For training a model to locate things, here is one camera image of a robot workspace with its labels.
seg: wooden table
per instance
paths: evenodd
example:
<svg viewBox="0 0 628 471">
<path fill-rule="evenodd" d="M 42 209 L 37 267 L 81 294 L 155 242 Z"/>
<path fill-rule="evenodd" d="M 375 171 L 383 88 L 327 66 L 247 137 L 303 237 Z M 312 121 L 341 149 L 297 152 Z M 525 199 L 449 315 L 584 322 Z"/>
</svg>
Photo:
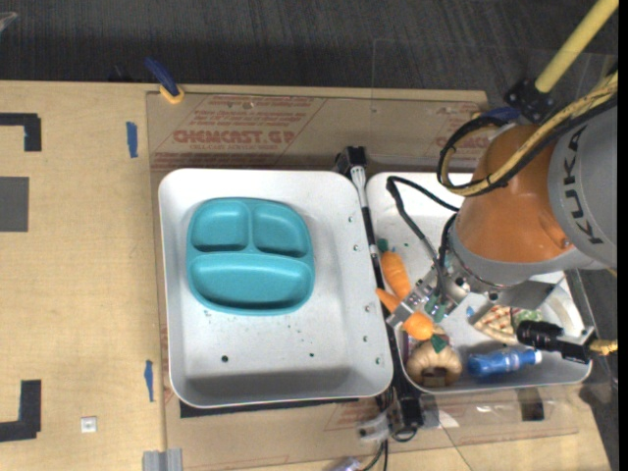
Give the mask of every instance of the wooden table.
<svg viewBox="0 0 628 471">
<path fill-rule="evenodd" d="M 212 89 L 372 95 L 360 89 L 188 88 Z M 147 84 L 0 82 L 0 112 L 37 114 L 43 144 L 40 152 L 26 152 L 23 128 L 0 126 L 0 177 L 28 177 L 29 192 L 27 232 L 0 233 L 0 421 L 18 420 L 22 381 L 41 382 L 41 430 L 36 439 L 0 443 L 2 471 L 139 470 L 145 451 L 169 446 L 146 129 L 145 97 L 155 90 Z M 135 158 L 127 122 L 137 127 Z M 459 451 L 399 451 L 390 469 L 607 469 L 591 410 L 575 395 L 567 399 L 575 434 Z M 81 431 L 84 417 L 97 418 L 96 432 Z M 264 427 L 255 430 L 263 438 Z M 301 444 L 308 445 L 308 435 Z M 216 462 L 193 467 L 220 468 Z"/>
</svg>

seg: teal plate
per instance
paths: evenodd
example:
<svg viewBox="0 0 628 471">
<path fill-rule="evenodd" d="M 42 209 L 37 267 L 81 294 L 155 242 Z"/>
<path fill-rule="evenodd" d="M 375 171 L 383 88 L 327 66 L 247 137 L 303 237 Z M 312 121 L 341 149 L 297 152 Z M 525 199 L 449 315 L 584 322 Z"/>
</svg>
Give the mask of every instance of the teal plate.
<svg viewBox="0 0 628 471">
<path fill-rule="evenodd" d="M 303 305 L 314 288 L 305 222 L 280 202 L 221 198 L 202 203 L 187 230 L 187 280 L 210 309 L 278 315 Z"/>
</svg>

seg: gray square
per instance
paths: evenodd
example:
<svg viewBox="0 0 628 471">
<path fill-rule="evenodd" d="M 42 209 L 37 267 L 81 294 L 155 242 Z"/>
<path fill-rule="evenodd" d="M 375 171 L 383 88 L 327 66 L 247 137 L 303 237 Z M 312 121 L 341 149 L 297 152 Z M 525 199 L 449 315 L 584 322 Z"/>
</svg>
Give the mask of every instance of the gray square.
<svg viewBox="0 0 628 471">
<path fill-rule="evenodd" d="M 28 232 L 28 178 L 0 177 L 0 232 Z"/>
</svg>

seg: blue bottle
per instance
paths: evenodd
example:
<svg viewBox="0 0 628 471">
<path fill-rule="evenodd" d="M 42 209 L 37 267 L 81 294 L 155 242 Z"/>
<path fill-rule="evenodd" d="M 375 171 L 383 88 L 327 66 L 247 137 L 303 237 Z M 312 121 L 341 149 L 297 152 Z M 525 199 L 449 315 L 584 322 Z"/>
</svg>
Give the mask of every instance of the blue bottle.
<svg viewBox="0 0 628 471">
<path fill-rule="evenodd" d="M 539 350 L 503 349 L 490 354 L 471 354 L 467 369 L 473 377 L 489 377 L 498 373 L 516 372 L 526 365 L 540 363 L 541 359 Z"/>
</svg>

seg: dark background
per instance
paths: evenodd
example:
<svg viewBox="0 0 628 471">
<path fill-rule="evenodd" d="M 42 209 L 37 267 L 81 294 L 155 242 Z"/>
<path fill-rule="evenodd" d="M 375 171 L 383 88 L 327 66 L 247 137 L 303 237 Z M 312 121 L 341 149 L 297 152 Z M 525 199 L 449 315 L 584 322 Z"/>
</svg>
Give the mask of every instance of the dark background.
<svg viewBox="0 0 628 471">
<path fill-rule="evenodd" d="M 547 63 L 596 0 L 0 0 L 0 79 L 484 89 L 493 106 Z M 618 56 L 618 15 L 557 86 L 573 99 Z M 583 273 L 604 338 L 617 280 Z M 617 361 L 610 363 L 617 378 Z M 618 469 L 618 384 L 583 388 Z"/>
</svg>

